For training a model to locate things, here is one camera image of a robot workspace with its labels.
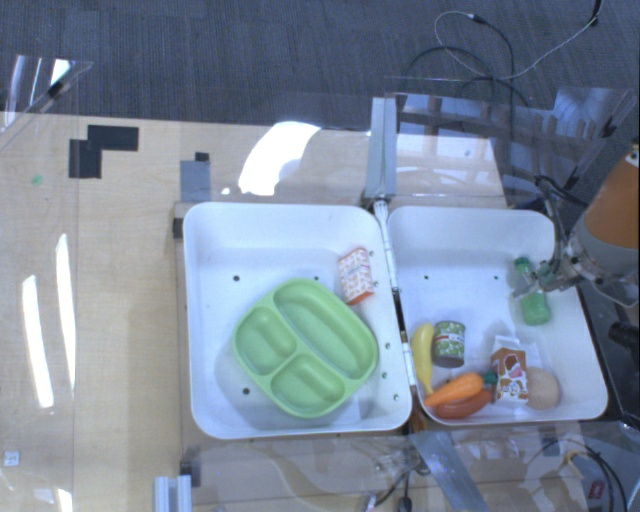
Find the green plate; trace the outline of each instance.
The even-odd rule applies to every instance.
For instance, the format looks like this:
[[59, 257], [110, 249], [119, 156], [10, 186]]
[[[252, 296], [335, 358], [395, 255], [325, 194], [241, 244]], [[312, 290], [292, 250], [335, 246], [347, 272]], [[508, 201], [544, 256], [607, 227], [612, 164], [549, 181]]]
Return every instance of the green plate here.
[[378, 361], [369, 328], [310, 279], [291, 279], [254, 304], [233, 330], [233, 351], [271, 400], [300, 418], [334, 410]]

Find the brown sausage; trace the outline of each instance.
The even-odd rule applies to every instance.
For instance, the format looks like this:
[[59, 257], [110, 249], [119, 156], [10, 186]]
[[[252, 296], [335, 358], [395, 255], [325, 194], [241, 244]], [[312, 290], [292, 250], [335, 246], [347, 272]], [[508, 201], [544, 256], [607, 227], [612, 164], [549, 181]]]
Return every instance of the brown sausage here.
[[456, 400], [455, 402], [448, 402], [441, 404], [435, 409], [436, 416], [443, 420], [457, 420], [460, 418], [466, 418], [471, 414], [478, 412], [485, 405], [491, 402], [491, 392], [483, 389], [477, 395], [471, 398], [465, 398], [464, 400]]

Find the toy carrot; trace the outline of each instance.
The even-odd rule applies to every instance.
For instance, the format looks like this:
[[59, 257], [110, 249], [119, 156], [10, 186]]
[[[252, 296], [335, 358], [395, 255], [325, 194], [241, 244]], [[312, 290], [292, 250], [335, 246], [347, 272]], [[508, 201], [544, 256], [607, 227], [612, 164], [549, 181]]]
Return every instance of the toy carrot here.
[[472, 397], [482, 391], [482, 383], [482, 377], [477, 373], [463, 373], [436, 389], [424, 399], [423, 404], [425, 407], [436, 407], [454, 400]]

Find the beige round object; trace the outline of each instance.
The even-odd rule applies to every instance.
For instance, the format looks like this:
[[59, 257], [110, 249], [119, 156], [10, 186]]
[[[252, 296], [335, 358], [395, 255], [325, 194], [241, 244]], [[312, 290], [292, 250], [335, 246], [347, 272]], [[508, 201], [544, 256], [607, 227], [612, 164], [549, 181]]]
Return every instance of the beige round object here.
[[527, 405], [532, 409], [551, 409], [558, 404], [560, 399], [558, 380], [548, 371], [529, 366], [527, 368], [527, 387], [529, 388]]

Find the table surface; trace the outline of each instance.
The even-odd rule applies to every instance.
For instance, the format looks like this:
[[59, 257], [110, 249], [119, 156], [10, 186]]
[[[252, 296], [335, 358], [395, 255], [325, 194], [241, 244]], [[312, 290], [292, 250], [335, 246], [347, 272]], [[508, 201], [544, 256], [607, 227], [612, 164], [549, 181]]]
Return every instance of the table surface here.
[[[86, 139], [89, 125], [139, 128], [137, 151], [104, 150], [101, 179], [69, 178], [69, 140]], [[69, 500], [79, 511], [151, 510], [153, 478], [176, 476], [185, 449], [172, 234], [174, 208], [181, 199], [180, 162], [193, 161], [196, 152], [208, 153], [215, 174], [213, 198], [241, 197], [238, 175], [268, 129], [40, 115], [3, 150], [0, 233], [2, 251], [11, 256], [2, 256], [0, 301], [3, 324], [10, 329], [0, 363], [0, 441], [5, 457], [20, 453], [18, 465], [5, 460], [0, 470], [3, 510], [66, 512]], [[338, 202], [357, 204], [368, 137], [320, 133], [296, 173], [278, 185], [278, 195], [262, 200], [316, 202], [337, 186]], [[430, 141], [423, 138], [420, 144]], [[499, 180], [490, 176], [497, 171], [482, 170], [489, 174], [485, 183], [493, 187], [487, 205], [504, 206]], [[68, 240], [75, 294], [75, 385], [69, 379], [72, 349], [65, 345], [56, 287], [60, 274], [54, 256], [62, 234]], [[32, 275], [52, 407], [38, 405], [30, 371], [35, 363], [27, 357], [32, 347], [24, 344], [22, 331], [24, 283]], [[578, 424], [547, 430], [552, 437], [583, 439]], [[487, 441], [483, 430], [464, 434], [468, 467], [490, 505], [519, 504], [520, 510], [553, 502], [576, 510], [585, 506], [580, 480], [566, 467], [558, 471], [562, 455], [537, 457], [542, 434], [534, 429], [521, 435], [515, 451], [495, 437]], [[402, 453], [403, 442], [393, 436], [290, 445], [212, 441], [204, 457], [210, 473], [203, 473], [216, 475], [212, 501], [196, 509], [209, 511], [211, 503], [221, 502], [228, 511], [355, 510], [365, 490], [384, 490], [397, 477], [393, 458]], [[474, 460], [474, 450], [486, 457], [478, 452]], [[372, 461], [385, 462], [388, 470]], [[340, 475], [345, 468], [352, 479], [338, 485], [339, 494], [327, 492], [335, 481], [318, 484], [318, 475]], [[432, 477], [414, 474], [411, 487], [415, 507], [446, 507]], [[393, 506], [389, 500], [381, 509]]]

